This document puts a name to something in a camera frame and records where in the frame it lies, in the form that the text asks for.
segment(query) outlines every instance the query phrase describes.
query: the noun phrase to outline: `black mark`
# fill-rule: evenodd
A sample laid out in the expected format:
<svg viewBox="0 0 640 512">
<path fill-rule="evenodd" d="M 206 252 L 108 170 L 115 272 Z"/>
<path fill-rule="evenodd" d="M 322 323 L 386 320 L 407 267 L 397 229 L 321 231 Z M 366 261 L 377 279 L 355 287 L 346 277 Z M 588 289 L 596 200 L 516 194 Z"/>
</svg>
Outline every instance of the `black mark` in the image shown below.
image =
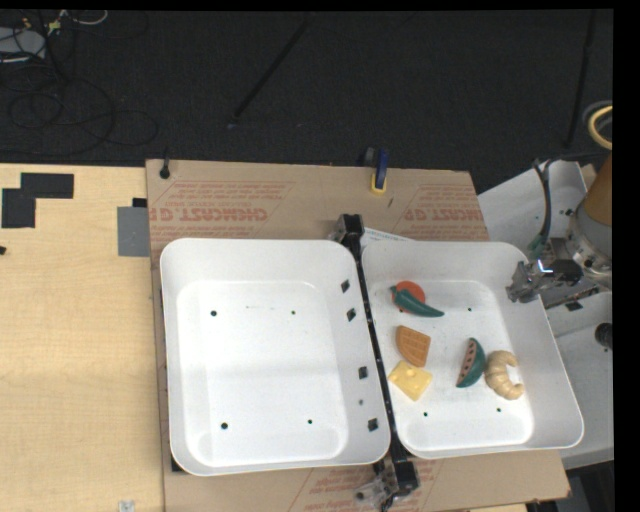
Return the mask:
<svg viewBox="0 0 640 512">
<path fill-rule="evenodd" d="M 569 302 L 569 303 L 565 304 L 565 307 L 569 311 L 578 311 L 579 309 L 582 309 L 584 306 L 582 304 L 580 304 L 579 302 Z"/>
<path fill-rule="evenodd" d="M 2 227 L 35 228 L 36 199 L 73 198 L 73 174 L 21 173 L 20 188 L 2 191 Z"/>
<path fill-rule="evenodd" d="M 178 466 L 178 463 L 173 458 L 173 455 L 171 456 L 171 471 L 173 473 L 184 473 L 185 472 L 184 469 L 182 469 L 180 466 Z"/>
</svg>

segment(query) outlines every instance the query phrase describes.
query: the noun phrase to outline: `blue clamp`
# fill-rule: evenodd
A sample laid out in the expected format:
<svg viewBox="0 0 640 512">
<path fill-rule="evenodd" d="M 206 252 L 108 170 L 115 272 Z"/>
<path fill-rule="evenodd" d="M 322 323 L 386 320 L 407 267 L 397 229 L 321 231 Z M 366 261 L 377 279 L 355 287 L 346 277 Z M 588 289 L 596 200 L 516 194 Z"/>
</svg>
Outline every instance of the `blue clamp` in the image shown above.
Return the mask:
<svg viewBox="0 0 640 512">
<path fill-rule="evenodd" d="M 371 175 L 371 192 L 382 195 L 387 190 L 387 164 L 389 162 L 389 152 L 380 148 L 378 151 L 378 164 L 376 172 Z"/>
</svg>

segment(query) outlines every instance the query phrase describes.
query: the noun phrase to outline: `black cable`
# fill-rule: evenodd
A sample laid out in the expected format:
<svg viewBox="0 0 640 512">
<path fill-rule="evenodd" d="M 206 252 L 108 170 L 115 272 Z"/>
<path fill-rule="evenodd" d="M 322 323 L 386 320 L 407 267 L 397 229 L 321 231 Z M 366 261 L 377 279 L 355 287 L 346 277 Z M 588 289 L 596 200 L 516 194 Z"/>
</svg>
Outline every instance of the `black cable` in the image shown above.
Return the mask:
<svg viewBox="0 0 640 512">
<path fill-rule="evenodd" d="M 540 170 L 539 161 L 537 159 L 533 162 L 533 168 L 536 170 L 544 190 L 544 221 L 539 233 L 543 243 L 546 242 L 547 238 L 549 238 L 549 233 L 551 232 L 551 187 L 549 185 L 549 166 L 551 165 L 551 162 L 554 161 L 555 160 L 547 160 L 544 170 Z"/>
<path fill-rule="evenodd" d="M 21 10 L 20 12 L 25 18 L 30 16 L 25 10 Z M 36 27 L 33 27 L 31 30 L 44 38 L 43 46 L 38 50 L 38 53 L 40 53 L 43 49 L 46 49 L 44 59 L 38 58 L 36 60 L 36 57 L 39 57 L 37 54 L 25 51 L 20 45 L 17 36 L 26 29 L 20 30 L 21 27 L 16 25 L 12 35 L 6 37 L 6 39 L 13 38 L 17 47 L 20 49 L 19 53 L 10 54 L 11 58 L 15 58 L 17 55 L 27 57 L 24 63 L 12 63 L 8 73 L 5 73 L 5 69 L 9 66 L 0 66 L 0 70 L 2 71 L 0 74 L 0 85 L 9 91 L 17 93 L 17 96 L 8 103 L 8 117 L 11 122 L 20 129 L 35 130 L 43 133 L 46 129 L 59 130 L 61 128 L 76 128 L 95 140 L 81 148 L 60 153 L 8 147 L 0 147 L 0 152 L 53 158 L 62 156 L 69 157 L 86 153 L 104 142 L 120 146 L 140 146 L 154 140 L 158 134 L 159 125 L 149 114 L 136 109 L 118 110 L 114 101 L 104 89 L 89 80 L 78 77 L 75 72 L 77 37 L 80 32 L 87 32 L 92 35 L 106 37 L 107 39 L 130 39 L 132 37 L 138 37 L 146 32 L 148 28 L 148 17 L 146 13 L 143 12 L 144 26 L 141 31 L 128 36 L 115 37 L 91 30 L 74 30 L 74 28 L 77 27 L 73 27 L 73 24 L 79 24 L 79 16 L 69 11 L 68 19 L 71 20 L 71 23 L 65 23 L 66 28 L 63 27 L 56 31 L 58 35 L 68 33 L 71 36 L 69 50 L 63 58 L 60 58 L 60 53 L 58 52 L 60 39 L 57 39 L 56 45 L 53 44 L 53 41 L 49 37 L 49 25 L 45 22 L 43 12 L 36 10 L 36 13 L 40 27 L 39 30 Z M 40 76 L 33 75 L 33 70 L 40 73 Z M 23 82 L 20 85 L 16 85 L 16 81 L 18 80 L 22 80 Z M 80 112 L 83 106 L 82 103 L 80 103 L 79 106 L 72 104 L 72 100 L 77 99 L 74 98 L 74 93 L 76 92 L 74 88 L 78 85 L 88 88 L 94 95 L 97 95 L 99 104 L 102 106 L 98 113 L 83 115 Z M 144 131 L 144 133 L 148 133 L 149 135 L 135 141 L 118 140 L 115 138 L 113 134 L 118 123 L 122 122 L 123 116 L 128 117 L 128 123 L 131 123 L 131 117 L 142 119 L 143 122 L 150 127 L 150 130 Z M 99 129 L 91 126 L 100 121 L 106 121 L 106 123 L 103 123 Z"/>
</svg>

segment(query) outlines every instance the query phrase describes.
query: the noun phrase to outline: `cable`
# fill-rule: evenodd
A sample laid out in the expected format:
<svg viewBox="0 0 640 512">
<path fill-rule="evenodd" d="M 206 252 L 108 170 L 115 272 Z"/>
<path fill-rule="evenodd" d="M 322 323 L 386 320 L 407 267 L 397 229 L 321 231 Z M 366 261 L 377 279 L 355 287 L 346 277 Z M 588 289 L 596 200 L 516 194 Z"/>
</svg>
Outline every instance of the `cable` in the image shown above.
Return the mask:
<svg viewBox="0 0 640 512">
<path fill-rule="evenodd" d="M 589 121 L 587 122 L 587 129 L 589 130 L 589 135 L 591 138 L 599 145 L 605 149 L 612 149 L 613 143 L 610 140 L 605 139 L 596 128 L 596 122 L 600 120 L 601 117 L 605 116 L 609 112 L 613 111 L 613 106 L 609 105 L 607 107 L 602 107 L 596 110 L 591 116 L 589 116 Z"/>
<path fill-rule="evenodd" d="M 538 259 L 544 250 L 547 240 L 549 239 L 549 233 L 551 232 L 551 187 L 549 185 L 549 167 L 555 160 L 547 160 L 544 166 L 544 170 L 540 169 L 540 162 L 536 158 L 533 162 L 533 168 L 540 178 L 542 188 L 544 190 L 544 221 L 540 232 L 529 243 L 527 249 L 529 249 L 529 259 Z"/>
<path fill-rule="evenodd" d="M 53 133 L 65 137 L 66 133 L 61 130 L 80 130 L 86 137 L 93 139 L 90 143 L 83 144 L 82 147 L 65 152 L 47 152 L 31 149 L 16 149 L 0 147 L 0 152 L 17 154 L 37 155 L 41 157 L 61 157 L 86 153 L 98 145 L 108 142 L 120 146 L 139 146 L 150 143 L 158 134 L 158 123 L 146 112 L 136 109 L 122 109 L 116 107 L 115 102 L 109 97 L 107 92 L 97 84 L 90 82 L 76 74 L 76 47 L 77 38 L 80 32 L 106 37 L 107 39 L 128 39 L 137 37 L 138 34 L 111 37 L 99 34 L 90 30 L 74 30 L 79 25 L 97 25 L 107 18 L 107 11 L 99 20 L 82 23 L 82 14 L 73 11 L 56 11 L 54 22 L 47 23 L 42 10 L 35 10 L 38 18 L 36 27 L 31 27 L 28 20 L 32 13 L 20 11 L 24 28 L 16 26 L 13 34 L 4 39 L 11 39 L 16 42 L 19 52 L 0 55 L 0 64 L 3 62 L 15 62 L 11 67 L 0 67 L 0 85 L 9 91 L 17 94 L 7 105 L 7 114 L 11 122 L 20 129 L 28 131 L 38 131 L 45 134 L 45 130 L 55 130 Z M 57 25 L 62 19 L 67 21 L 62 25 Z M 148 17 L 144 15 L 143 32 L 148 26 Z M 42 47 L 37 51 L 40 53 L 46 48 L 45 58 L 38 58 L 37 54 L 25 51 L 17 40 L 20 33 L 25 30 L 33 30 L 44 38 Z M 68 34 L 68 37 L 51 39 L 53 33 Z M 61 54 L 60 47 L 68 44 L 68 51 L 65 48 Z M 98 104 L 97 112 L 86 112 L 86 105 Z M 114 136 L 116 128 L 126 122 L 131 125 L 134 122 L 142 122 L 140 130 L 131 130 L 141 133 L 142 136 L 136 140 L 123 140 Z M 76 141 L 77 135 L 66 137 L 68 140 Z"/>
<path fill-rule="evenodd" d="M 107 16 L 109 16 L 109 11 L 107 11 L 106 9 L 102 10 L 103 14 L 100 18 L 98 18 L 97 20 L 94 21 L 83 21 L 80 20 L 78 18 L 71 18 L 73 21 L 75 21 L 76 23 L 79 23 L 80 25 L 100 25 L 100 23 L 102 23 L 104 20 L 107 19 Z M 60 11 L 60 15 L 59 17 L 62 18 L 62 16 L 70 16 L 69 13 L 67 12 L 66 9 L 62 9 Z"/>
</svg>

